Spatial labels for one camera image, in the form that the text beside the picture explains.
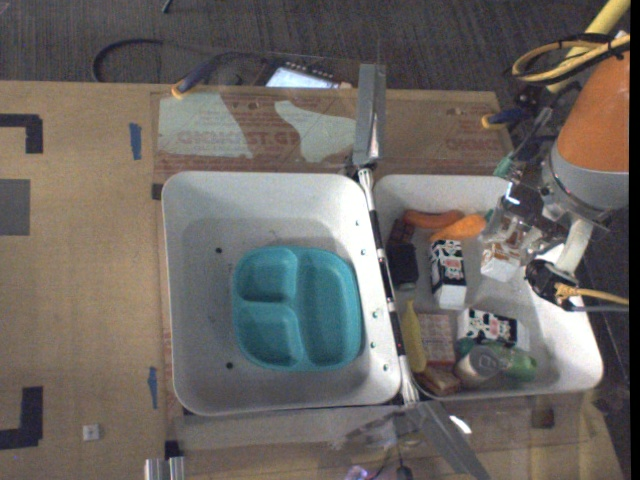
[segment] teal bowl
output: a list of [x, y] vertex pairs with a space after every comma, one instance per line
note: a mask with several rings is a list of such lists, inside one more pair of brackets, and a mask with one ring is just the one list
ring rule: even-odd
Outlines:
[[264, 368], [315, 372], [353, 361], [362, 345], [358, 283], [323, 249], [253, 249], [233, 274], [233, 326], [242, 353]]

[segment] orange carrot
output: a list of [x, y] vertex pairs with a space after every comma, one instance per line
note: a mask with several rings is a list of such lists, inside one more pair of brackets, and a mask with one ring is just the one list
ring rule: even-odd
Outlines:
[[422, 229], [441, 229], [450, 226], [464, 217], [460, 210], [449, 210], [442, 213], [426, 213], [407, 210], [402, 216], [405, 224]]
[[479, 235], [487, 225], [484, 217], [478, 213], [471, 213], [446, 228], [436, 231], [429, 240], [464, 240]]

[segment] smartphone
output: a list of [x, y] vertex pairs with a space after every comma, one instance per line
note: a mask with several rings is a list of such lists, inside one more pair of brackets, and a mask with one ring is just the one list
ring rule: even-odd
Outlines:
[[281, 66], [276, 69], [269, 80], [267, 80], [266, 86], [303, 89], [337, 89], [340, 84], [314, 74]]

